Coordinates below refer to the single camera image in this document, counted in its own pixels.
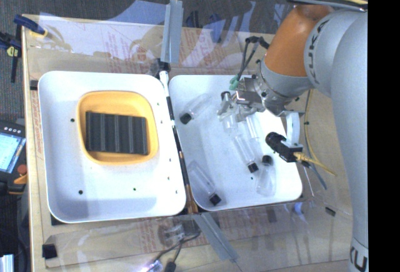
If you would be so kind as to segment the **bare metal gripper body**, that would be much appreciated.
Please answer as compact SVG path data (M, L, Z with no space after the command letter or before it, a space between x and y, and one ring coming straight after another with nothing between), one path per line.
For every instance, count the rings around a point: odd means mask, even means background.
M235 103L256 108L256 112L269 111L280 116L293 98L273 90L261 76L245 77L239 81L235 93Z

